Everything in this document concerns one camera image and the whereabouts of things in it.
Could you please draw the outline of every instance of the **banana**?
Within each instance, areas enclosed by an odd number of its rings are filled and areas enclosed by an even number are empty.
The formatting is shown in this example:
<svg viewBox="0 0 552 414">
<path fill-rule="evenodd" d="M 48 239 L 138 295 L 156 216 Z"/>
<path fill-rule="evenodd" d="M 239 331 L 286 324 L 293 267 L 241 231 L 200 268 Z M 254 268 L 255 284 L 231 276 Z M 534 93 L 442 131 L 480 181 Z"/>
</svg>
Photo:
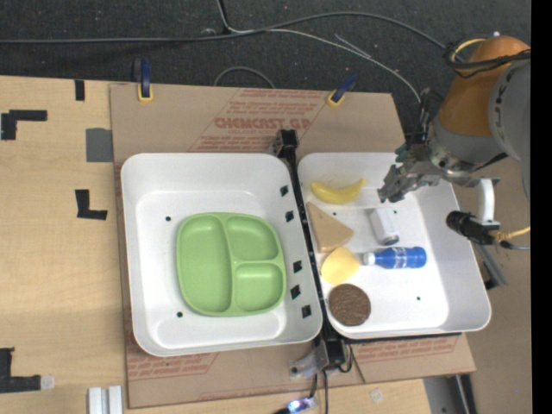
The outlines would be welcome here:
<svg viewBox="0 0 552 414">
<path fill-rule="evenodd" d="M 362 186 L 367 181 L 364 178 L 359 179 L 352 185 L 342 187 L 340 189 L 333 189 L 324 183 L 312 181 L 310 188 L 314 195 L 328 204 L 346 204 L 353 201 L 361 193 Z"/>
</svg>

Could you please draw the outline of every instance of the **brown round cookie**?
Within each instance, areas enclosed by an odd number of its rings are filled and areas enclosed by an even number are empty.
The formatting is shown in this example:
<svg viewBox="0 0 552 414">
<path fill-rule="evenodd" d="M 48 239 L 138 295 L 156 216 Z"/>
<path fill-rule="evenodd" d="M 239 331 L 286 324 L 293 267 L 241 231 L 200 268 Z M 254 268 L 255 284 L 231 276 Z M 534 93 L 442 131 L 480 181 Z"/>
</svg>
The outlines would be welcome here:
<svg viewBox="0 0 552 414">
<path fill-rule="evenodd" d="M 329 293 L 328 305 L 337 321 L 349 327 L 366 321 L 372 309 L 368 295 L 352 284 L 335 287 Z"/>
</svg>

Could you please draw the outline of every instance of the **blue cylinder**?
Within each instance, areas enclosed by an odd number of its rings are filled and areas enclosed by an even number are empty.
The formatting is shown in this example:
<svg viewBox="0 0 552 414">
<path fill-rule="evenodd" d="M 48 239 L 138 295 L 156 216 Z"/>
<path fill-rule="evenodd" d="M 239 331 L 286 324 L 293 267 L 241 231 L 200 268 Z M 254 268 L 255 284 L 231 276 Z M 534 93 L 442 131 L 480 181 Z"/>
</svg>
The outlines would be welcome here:
<svg viewBox="0 0 552 414">
<path fill-rule="evenodd" d="M 384 268 L 420 268 L 427 261 L 427 254 L 421 247 L 390 247 L 374 256 L 374 263 Z"/>
</svg>

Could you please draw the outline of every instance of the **green plate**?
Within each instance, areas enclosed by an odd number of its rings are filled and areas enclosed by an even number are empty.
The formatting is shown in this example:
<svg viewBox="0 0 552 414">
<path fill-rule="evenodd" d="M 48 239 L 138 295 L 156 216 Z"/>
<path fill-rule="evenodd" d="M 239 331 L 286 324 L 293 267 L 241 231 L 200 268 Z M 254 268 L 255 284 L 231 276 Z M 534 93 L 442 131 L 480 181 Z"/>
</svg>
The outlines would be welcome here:
<svg viewBox="0 0 552 414">
<path fill-rule="evenodd" d="M 285 295 L 285 263 L 273 227 L 257 216 L 202 213 L 186 218 L 177 236 L 180 292 L 208 316 L 269 311 Z"/>
</svg>

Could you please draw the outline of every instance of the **white tray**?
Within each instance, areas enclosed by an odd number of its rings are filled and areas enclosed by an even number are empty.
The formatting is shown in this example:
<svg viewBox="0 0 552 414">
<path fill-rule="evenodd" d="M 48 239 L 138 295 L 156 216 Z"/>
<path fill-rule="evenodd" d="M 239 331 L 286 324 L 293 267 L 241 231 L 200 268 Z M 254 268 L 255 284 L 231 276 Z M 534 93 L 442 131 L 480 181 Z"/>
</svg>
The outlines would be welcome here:
<svg viewBox="0 0 552 414">
<path fill-rule="evenodd" d="M 318 334 L 322 312 L 281 160 L 267 154 L 138 154 L 122 167 L 122 199 L 133 330 L 145 351 L 197 354 L 307 342 Z M 279 235 L 287 288 L 274 310 L 209 317 L 186 305 L 176 271 L 177 230 L 186 217 L 213 211 L 264 218 Z M 288 212 L 294 216 L 289 221 Z"/>
<path fill-rule="evenodd" d="M 377 207 L 392 207 L 400 229 L 397 246 L 425 248 L 425 267 L 387 270 L 361 267 L 347 282 L 362 288 L 372 303 L 370 317 L 359 326 L 338 323 L 329 311 L 336 330 L 351 339 L 420 336 L 473 331 L 484 328 L 491 307 L 470 242 L 446 225 L 458 203 L 450 183 L 410 192 L 403 201 L 382 204 L 377 189 L 394 162 L 394 154 L 309 154 L 301 159 L 298 176 L 304 202 L 312 202 L 354 231 L 346 245 L 353 253 L 380 246 L 373 234 L 368 213 Z M 352 203 L 330 205 L 318 200 L 311 181 L 348 185 L 360 177 L 367 180 Z M 312 233 L 315 252 L 316 238 Z M 324 255 L 317 252 L 317 264 Z M 332 285 L 321 279 L 327 299 Z"/>
</svg>

